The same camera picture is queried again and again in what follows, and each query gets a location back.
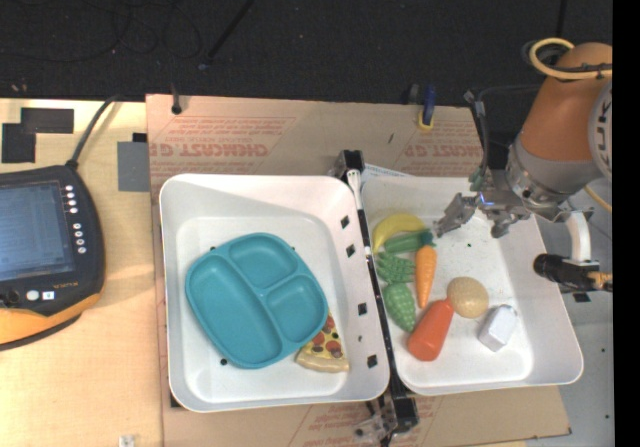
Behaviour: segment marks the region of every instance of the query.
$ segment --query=blue plate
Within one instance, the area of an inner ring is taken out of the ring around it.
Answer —
[[[250,234],[200,257],[185,291],[223,356],[247,369],[271,365],[322,328],[327,299],[315,276],[280,237]]]

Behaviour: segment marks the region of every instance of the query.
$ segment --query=toy pizza slice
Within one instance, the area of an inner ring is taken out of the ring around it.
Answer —
[[[322,330],[300,348],[296,362],[303,367],[321,372],[345,372],[349,370],[349,360],[342,349],[342,339],[336,329],[331,312]]]

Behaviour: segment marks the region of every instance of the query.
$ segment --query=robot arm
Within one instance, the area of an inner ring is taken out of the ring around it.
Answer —
[[[554,66],[538,59],[546,44],[563,46]],[[435,222],[440,237],[469,221],[480,209],[491,221],[491,235],[531,214],[566,223],[572,238],[570,257],[540,255],[534,262],[541,276],[572,290],[612,290],[612,275],[590,260],[587,220],[593,210],[573,210],[567,200],[602,176],[612,179],[612,47],[601,43],[573,46],[552,38],[531,45],[529,58],[545,78],[529,115],[509,148],[504,170],[479,168],[473,175],[476,195],[458,194]],[[476,112],[484,115],[483,104]]]

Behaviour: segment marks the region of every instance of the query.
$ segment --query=black floor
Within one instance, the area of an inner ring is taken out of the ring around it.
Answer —
[[[612,44],[613,0],[0,0],[0,96],[147,93],[401,103],[432,84],[538,85],[532,40]],[[534,95],[487,96],[492,141],[510,142]]]

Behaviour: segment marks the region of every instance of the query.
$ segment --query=yellow banana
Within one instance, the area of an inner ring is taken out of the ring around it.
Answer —
[[[417,232],[425,228],[427,227],[424,222],[413,214],[406,212],[391,214],[373,229],[373,253],[378,253],[384,242],[398,232]]]

